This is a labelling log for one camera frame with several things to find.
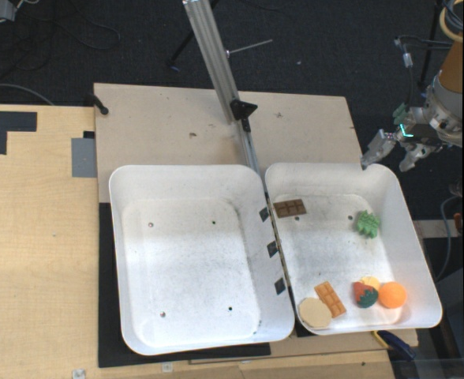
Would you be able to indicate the brown chocolate bar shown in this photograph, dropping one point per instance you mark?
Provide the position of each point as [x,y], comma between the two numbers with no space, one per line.
[290,208]

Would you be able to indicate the green jagged toy piece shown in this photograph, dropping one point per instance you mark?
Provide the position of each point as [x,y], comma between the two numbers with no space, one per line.
[367,223]

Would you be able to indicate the orange ball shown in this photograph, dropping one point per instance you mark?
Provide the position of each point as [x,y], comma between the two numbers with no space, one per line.
[392,295]

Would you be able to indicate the beige round biscuit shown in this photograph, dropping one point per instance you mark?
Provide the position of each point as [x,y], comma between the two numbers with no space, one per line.
[315,313]

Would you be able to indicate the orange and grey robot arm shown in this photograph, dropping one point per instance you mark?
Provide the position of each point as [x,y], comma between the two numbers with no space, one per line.
[452,67]

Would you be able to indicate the pale wood board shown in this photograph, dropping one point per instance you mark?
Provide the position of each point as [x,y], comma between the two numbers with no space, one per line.
[169,128]

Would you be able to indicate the orange biscuit bar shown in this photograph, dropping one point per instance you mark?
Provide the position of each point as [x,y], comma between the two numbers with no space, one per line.
[330,300]

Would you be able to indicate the red and green strawberry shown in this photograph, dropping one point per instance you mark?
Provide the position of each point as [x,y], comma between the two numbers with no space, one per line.
[364,296]

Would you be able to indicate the yellow orange slice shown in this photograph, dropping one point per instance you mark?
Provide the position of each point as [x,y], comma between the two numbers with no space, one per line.
[372,281]

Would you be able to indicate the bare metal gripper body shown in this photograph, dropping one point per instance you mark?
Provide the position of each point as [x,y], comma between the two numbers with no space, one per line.
[423,130]

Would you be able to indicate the white plastic tray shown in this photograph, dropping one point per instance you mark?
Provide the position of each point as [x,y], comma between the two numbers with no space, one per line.
[188,259]
[334,251]

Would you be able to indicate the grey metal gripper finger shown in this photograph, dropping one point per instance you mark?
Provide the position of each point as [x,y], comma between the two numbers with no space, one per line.
[378,146]
[412,159]

